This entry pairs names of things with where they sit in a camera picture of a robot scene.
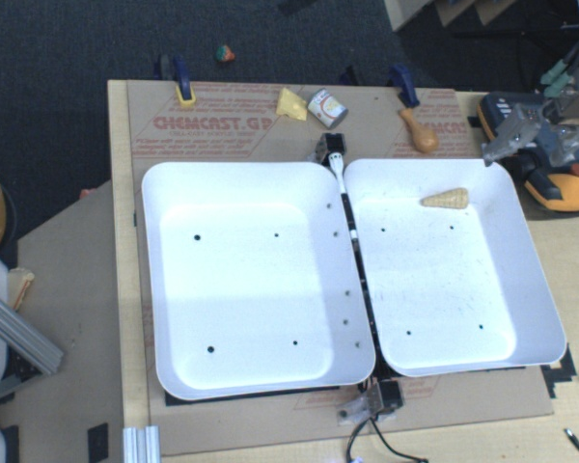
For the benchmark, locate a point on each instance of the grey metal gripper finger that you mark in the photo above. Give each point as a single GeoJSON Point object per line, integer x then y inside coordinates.
{"type": "Point", "coordinates": [516, 130]}

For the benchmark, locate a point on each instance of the brown cardboard board red print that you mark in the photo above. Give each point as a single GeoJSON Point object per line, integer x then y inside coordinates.
{"type": "Point", "coordinates": [222, 128]}

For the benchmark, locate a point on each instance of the beige waffle cone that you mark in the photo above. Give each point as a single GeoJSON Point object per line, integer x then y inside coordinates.
{"type": "Point", "coordinates": [446, 198]}

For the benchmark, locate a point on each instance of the yellow cheese wedge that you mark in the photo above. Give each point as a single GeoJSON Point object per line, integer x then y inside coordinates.
{"type": "Point", "coordinates": [291, 105]}

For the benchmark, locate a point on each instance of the white plastic tray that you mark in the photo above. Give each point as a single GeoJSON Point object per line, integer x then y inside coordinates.
{"type": "Point", "coordinates": [251, 282]}
{"type": "Point", "coordinates": [444, 282]}

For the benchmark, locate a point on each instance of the beige toy sandwich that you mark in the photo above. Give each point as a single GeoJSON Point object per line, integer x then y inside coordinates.
{"type": "Point", "coordinates": [20, 285]}

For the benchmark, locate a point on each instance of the thin black and white rod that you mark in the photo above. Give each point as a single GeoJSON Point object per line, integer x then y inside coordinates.
{"type": "Point", "coordinates": [352, 229]}

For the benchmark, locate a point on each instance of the tan toy chicken drumstick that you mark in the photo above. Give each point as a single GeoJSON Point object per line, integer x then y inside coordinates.
{"type": "Point", "coordinates": [422, 138]}

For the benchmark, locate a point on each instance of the small white and yellow can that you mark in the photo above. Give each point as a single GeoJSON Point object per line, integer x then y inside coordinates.
{"type": "Point", "coordinates": [325, 108]}

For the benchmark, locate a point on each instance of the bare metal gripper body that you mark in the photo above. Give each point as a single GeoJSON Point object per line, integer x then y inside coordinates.
{"type": "Point", "coordinates": [567, 128]}

